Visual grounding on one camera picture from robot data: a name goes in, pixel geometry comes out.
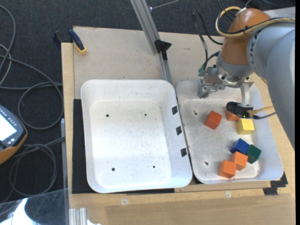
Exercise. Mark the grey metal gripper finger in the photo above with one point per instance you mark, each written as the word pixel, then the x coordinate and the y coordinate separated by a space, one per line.
pixel 209 90
pixel 201 91

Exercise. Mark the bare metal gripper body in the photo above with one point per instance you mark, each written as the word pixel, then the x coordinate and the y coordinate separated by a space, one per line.
pixel 212 77

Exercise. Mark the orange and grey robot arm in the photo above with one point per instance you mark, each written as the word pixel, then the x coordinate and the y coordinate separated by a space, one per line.
pixel 272 55

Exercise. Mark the orange cube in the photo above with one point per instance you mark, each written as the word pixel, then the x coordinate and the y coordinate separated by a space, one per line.
pixel 231 117
pixel 227 169
pixel 212 119
pixel 239 160

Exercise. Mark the yellow cube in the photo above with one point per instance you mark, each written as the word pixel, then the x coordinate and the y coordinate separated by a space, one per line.
pixel 245 126

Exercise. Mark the white plastic tray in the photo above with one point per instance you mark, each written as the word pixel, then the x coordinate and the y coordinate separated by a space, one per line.
pixel 206 149
pixel 129 137

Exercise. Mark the blue cube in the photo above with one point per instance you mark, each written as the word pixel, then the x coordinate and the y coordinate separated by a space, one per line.
pixel 239 146

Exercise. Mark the green cube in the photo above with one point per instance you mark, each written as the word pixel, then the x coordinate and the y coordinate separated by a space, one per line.
pixel 254 153

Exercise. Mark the pale flat board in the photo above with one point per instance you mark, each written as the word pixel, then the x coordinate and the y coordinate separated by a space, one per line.
pixel 117 55

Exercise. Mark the black cylinder on white bracket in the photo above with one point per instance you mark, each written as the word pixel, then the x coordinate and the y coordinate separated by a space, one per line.
pixel 239 109

